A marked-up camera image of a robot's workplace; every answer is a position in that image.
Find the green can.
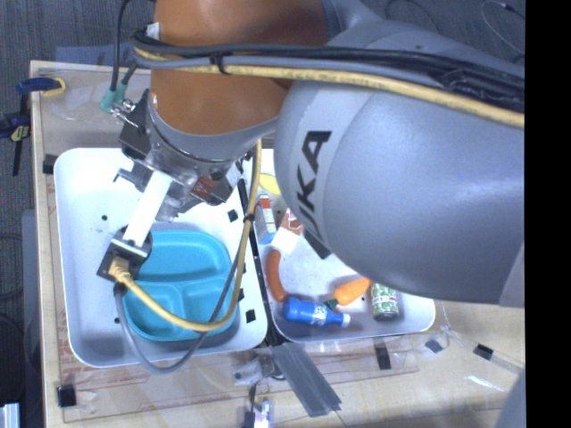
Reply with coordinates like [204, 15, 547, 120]
[369, 281, 401, 322]

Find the thin black rod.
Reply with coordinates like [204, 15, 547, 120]
[237, 178, 276, 350]

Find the orange carrot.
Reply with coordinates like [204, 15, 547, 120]
[324, 276, 374, 312]

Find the white plastic tray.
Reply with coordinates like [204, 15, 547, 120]
[247, 148, 437, 344]
[53, 146, 269, 369]

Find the black block with thin wires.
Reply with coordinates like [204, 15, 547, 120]
[242, 398, 274, 428]

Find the orange sausage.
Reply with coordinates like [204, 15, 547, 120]
[265, 248, 289, 303]

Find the black cylinder on white bracket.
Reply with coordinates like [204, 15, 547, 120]
[96, 170, 173, 290]

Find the blue divided plate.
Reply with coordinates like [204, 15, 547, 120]
[121, 229, 238, 343]

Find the blue bottle white cap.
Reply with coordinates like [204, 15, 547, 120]
[281, 295, 352, 329]

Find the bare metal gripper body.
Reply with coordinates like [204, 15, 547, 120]
[115, 88, 246, 223]

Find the brown and white packet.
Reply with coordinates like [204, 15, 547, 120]
[270, 207, 305, 256]

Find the red white blue carton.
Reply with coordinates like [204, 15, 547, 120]
[252, 193, 278, 246]

